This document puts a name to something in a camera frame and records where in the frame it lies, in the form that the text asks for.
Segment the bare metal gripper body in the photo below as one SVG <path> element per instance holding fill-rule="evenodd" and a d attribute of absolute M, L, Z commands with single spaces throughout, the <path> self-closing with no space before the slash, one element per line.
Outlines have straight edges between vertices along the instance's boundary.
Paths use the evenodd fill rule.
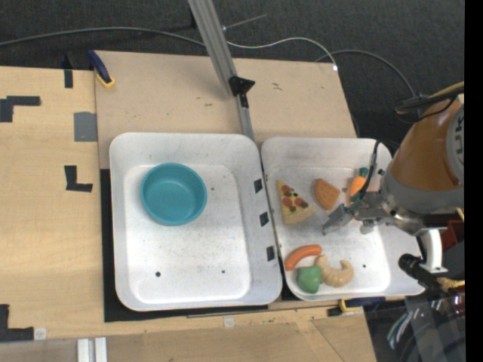
<path fill-rule="evenodd" d="M 353 197 L 354 219 L 363 222 L 373 220 L 374 228 L 379 225 L 393 226 L 411 236 L 426 233 L 423 217 L 413 213 L 396 202 L 396 199 L 382 191 L 366 192 L 364 196 Z"/>

